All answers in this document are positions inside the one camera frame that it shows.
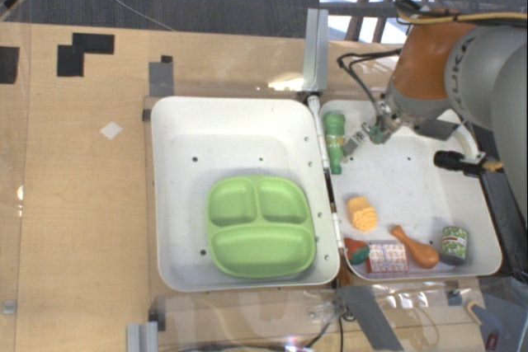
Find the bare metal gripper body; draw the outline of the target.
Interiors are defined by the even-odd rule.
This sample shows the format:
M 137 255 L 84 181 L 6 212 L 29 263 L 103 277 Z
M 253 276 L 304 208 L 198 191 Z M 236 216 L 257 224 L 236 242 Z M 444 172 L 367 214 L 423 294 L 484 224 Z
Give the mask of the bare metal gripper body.
M 401 110 L 392 99 L 375 101 L 375 119 L 367 126 L 370 141 L 385 143 L 403 124 Z

